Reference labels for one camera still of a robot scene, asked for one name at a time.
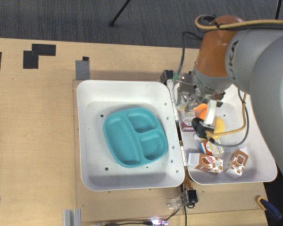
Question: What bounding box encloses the black block with thin wires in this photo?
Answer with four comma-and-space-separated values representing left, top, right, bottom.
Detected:
162, 70, 175, 81
188, 189, 200, 206

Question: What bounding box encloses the orange carrot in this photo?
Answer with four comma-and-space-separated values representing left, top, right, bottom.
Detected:
193, 103, 208, 120

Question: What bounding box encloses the red blue and white carton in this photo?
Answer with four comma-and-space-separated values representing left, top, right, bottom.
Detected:
199, 138, 225, 156

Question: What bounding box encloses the yellow banana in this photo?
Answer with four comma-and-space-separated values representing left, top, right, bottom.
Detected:
213, 116, 226, 134

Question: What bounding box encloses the purple and white carton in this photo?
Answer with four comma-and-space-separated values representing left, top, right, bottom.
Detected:
180, 111, 197, 133

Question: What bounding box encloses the white plastic tray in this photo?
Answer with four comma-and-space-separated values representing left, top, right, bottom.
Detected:
173, 81, 278, 186
76, 80, 186, 192

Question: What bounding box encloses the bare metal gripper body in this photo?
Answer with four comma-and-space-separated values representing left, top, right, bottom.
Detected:
176, 72, 226, 103

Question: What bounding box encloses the brown and white carton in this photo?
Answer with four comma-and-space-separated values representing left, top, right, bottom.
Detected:
187, 152, 224, 175
225, 147, 250, 180

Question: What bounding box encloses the teal divided plate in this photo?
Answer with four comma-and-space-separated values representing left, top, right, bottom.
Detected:
103, 107, 169, 169

